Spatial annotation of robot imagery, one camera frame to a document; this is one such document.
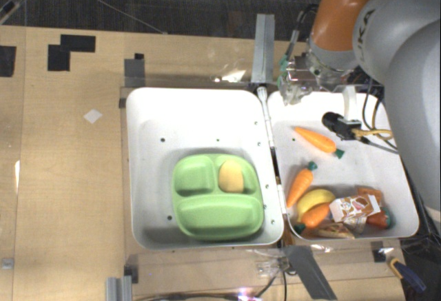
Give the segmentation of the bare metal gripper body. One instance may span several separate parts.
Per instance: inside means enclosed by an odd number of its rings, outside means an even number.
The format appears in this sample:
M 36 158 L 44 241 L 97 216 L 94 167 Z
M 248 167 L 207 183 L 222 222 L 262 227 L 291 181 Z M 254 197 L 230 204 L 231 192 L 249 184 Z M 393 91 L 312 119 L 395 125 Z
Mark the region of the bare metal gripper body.
M 287 81 L 315 90 L 337 90 L 346 83 L 346 72 L 322 63 L 314 54 L 295 56 L 288 62 Z

